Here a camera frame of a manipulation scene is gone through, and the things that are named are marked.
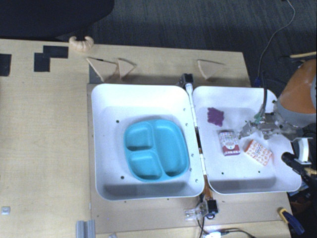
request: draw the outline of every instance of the orange and white box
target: orange and white box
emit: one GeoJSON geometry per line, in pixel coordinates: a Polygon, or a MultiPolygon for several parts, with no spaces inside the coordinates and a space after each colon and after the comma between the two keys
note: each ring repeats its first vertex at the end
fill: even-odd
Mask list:
{"type": "Polygon", "coordinates": [[[263,166],[266,166],[272,155],[271,151],[267,150],[264,146],[254,140],[250,141],[245,152],[263,166]]]}

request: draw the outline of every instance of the purple object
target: purple object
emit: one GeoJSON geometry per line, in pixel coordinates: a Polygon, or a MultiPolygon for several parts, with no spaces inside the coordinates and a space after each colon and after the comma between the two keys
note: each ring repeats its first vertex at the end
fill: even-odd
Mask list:
{"type": "Polygon", "coordinates": [[[208,122],[214,125],[222,127],[222,122],[224,120],[224,112],[215,108],[208,108],[208,122]]]}

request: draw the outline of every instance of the blue plate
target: blue plate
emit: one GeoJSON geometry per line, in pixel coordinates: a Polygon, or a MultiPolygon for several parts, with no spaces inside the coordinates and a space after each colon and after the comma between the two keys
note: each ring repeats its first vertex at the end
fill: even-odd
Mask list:
{"type": "Polygon", "coordinates": [[[124,150],[131,173],[145,182],[181,176],[189,166],[184,136],[168,120],[147,120],[129,126],[124,133],[124,150]]]}

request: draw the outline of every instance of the small white square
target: small white square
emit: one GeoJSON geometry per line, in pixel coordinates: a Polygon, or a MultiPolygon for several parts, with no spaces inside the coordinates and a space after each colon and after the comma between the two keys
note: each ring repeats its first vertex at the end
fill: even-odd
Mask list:
{"type": "Polygon", "coordinates": [[[10,206],[1,207],[1,214],[2,215],[9,215],[10,211],[11,211],[11,207],[10,206]]]}

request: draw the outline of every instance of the tabletop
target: tabletop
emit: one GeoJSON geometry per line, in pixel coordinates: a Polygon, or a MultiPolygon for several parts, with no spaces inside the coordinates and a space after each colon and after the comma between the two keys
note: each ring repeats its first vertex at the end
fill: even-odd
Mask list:
{"type": "MultiPolygon", "coordinates": [[[[0,40],[0,65],[6,66],[8,74],[0,76],[0,202],[11,208],[9,215],[0,215],[1,237],[72,238],[76,221],[94,216],[86,58],[125,59],[136,65],[125,79],[117,73],[108,83],[174,85],[183,73],[192,73],[197,85],[250,87],[243,55],[238,52],[94,45],[80,53],[67,47],[62,42],[0,40]],[[206,81],[197,60],[223,64],[223,70],[206,81]]],[[[214,197],[220,213],[206,221],[207,231],[241,228],[258,238],[290,237],[277,213],[279,207],[290,211],[286,193],[214,193],[214,197]]],[[[96,221],[97,237],[113,232],[118,238],[198,237],[197,223],[179,216],[196,201],[108,203],[116,218],[110,229],[100,228],[96,221]],[[149,223],[135,225],[141,215],[149,223]]],[[[230,237],[246,236],[234,233],[230,237]]]]}

